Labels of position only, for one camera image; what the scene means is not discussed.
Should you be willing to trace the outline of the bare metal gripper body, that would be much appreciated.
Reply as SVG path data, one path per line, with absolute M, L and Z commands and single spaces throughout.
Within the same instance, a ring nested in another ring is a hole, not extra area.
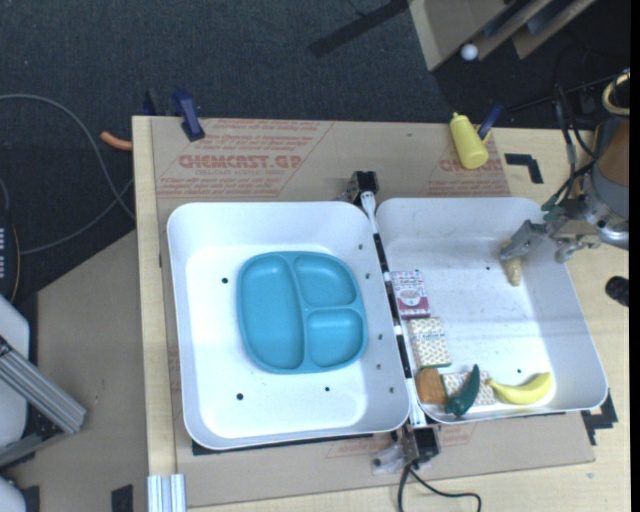
M 544 214 L 544 221 L 559 248 L 629 247 L 628 221 L 603 203 L 565 199 Z

